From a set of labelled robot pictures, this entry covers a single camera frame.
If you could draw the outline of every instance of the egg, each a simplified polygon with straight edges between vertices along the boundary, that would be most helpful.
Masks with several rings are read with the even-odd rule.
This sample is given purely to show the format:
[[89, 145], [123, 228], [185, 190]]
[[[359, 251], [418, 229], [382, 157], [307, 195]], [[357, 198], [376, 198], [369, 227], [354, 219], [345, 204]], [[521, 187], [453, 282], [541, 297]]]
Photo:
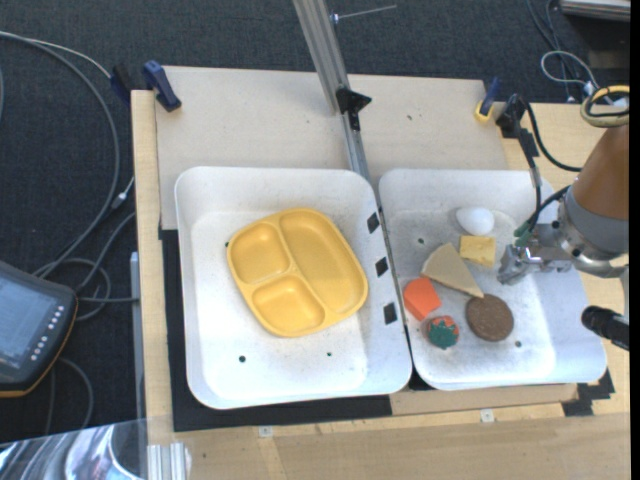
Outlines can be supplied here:
[[491, 233], [495, 218], [491, 210], [480, 206], [467, 206], [456, 210], [456, 219], [470, 235], [484, 236]]

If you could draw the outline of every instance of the white tray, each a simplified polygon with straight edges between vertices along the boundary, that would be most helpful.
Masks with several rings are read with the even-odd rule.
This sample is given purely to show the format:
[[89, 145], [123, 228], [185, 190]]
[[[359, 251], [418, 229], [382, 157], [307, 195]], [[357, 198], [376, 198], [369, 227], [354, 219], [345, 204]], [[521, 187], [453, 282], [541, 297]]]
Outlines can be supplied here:
[[[398, 169], [385, 174], [380, 199], [400, 289], [418, 277], [427, 257], [443, 243], [459, 248], [464, 234], [455, 218], [463, 206], [484, 206], [496, 224], [493, 269], [466, 261], [485, 293], [509, 304], [515, 326], [502, 342], [490, 343], [469, 329], [464, 308], [469, 296], [435, 284], [442, 306], [430, 316], [451, 315], [460, 328], [458, 344], [446, 350], [431, 345], [420, 324], [405, 311], [411, 352], [420, 377], [438, 389], [517, 384], [591, 382], [606, 368], [601, 339], [580, 321], [588, 305], [579, 274], [537, 273], [507, 286], [497, 280], [500, 258], [513, 231], [535, 206], [528, 172]], [[545, 182], [543, 199], [552, 193]], [[550, 205], [540, 222], [555, 217]]]
[[[401, 306], [373, 189], [346, 170], [194, 167], [175, 186], [182, 269], [187, 379], [204, 405], [231, 409], [324, 398], [389, 394], [411, 374]], [[367, 275], [369, 296], [354, 315], [300, 338], [267, 332], [231, 276], [226, 242], [242, 227], [291, 207], [325, 213]], [[397, 319], [385, 323], [384, 307]]]

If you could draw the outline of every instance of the yellow plate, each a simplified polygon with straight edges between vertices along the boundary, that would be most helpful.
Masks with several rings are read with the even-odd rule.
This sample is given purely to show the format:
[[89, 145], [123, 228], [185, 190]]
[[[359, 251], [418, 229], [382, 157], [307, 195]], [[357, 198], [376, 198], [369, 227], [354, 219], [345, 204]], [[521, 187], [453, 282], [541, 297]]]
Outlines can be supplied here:
[[238, 231], [227, 261], [260, 323], [278, 336], [320, 331], [355, 313], [367, 277], [335, 224], [311, 208], [293, 208]]

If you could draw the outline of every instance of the tray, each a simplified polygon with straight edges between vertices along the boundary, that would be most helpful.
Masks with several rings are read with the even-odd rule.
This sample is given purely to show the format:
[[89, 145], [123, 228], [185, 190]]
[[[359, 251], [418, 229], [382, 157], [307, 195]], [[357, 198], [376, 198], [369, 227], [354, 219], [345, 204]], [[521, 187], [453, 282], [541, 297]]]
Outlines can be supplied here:
[[367, 277], [331, 219], [292, 208], [238, 231], [227, 246], [231, 274], [255, 317], [278, 336], [321, 331], [367, 298]]
[[[588, 301], [578, 272], [533, 274], [513, 286], [497, 281], [505, 246], [534, 209], [528, 172], [398, 169], [382, 177], [379, 190], [401, 290], [418, 277], [437, 247], [451, 242], [458, 249], [464, 234], [455, 218], [458, 208], [484, 206], [495, 217], [494, 267], [465, 263], [485, 293], [510, 306], [514, 329], [501, 342], [476, 337], [464, 316], [469, 296], [437, 284], [442, 305], [429, 316], [452, 316], [460, 337], [454, 347], [439, 349], [427, 342], [420, 322], [405, 311], [413, 362], [425, 382], [453, 390], [591, 382], [602, 376], [606, 368], [602, 341], [580, 321]], [[551, 193], [545, 182], [543, 198]], [[556, 211], [557, 204], [550, 205], [540, 222], [553, 220]]]
[[[377, 202], [346, 170], [194, 167], [175, 186], [189, 388], [215, 409], [402, 389], [411, 355], [388, 264]], [[325, 214], [351, 246], [368, 296], [351, 316], [295, 338], [267, 331], [247, 307], [227, 263], [245, 226], [290, 208]]]

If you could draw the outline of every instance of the orange-red toy piece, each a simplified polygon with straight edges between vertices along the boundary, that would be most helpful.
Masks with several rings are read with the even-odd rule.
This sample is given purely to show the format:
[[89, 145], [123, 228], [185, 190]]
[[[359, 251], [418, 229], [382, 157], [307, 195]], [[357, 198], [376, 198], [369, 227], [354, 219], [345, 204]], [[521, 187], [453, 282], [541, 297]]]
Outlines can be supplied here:
[[433, 310], [440, 307], [440, 297], [427, 277], [410, 281], [404, 289], [404, 307], [422, 321]]

